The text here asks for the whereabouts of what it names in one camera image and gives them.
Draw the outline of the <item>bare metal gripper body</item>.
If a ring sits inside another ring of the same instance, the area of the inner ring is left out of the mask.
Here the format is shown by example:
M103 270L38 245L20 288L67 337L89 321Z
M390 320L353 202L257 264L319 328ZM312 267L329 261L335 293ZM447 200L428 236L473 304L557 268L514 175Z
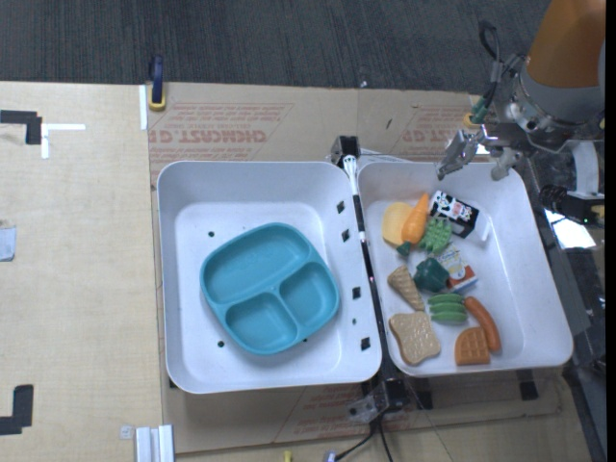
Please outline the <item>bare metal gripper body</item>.
M603 110L566 105L551 115L521 92L511 92L496 100L481 129L486 147L519 151L559 152L566 145L603 139Z

